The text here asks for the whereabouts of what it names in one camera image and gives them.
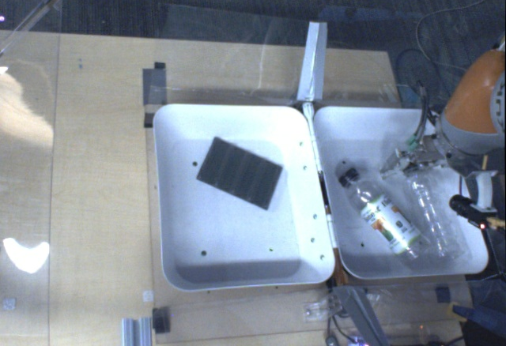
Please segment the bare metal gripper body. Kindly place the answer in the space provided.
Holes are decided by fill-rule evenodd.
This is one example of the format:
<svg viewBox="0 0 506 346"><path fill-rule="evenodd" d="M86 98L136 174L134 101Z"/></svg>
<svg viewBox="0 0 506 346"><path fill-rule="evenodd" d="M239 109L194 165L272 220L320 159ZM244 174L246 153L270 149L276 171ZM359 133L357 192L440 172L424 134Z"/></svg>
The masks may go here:
<svg viewBox="0 0 506 346"><path fill-rule="evenodd" d="M400 171L413 171L444 166L453 155L454 149L444 137L438 134L425 135L420 140L414 138L405 149L397 151L397 168Z"/></svg>

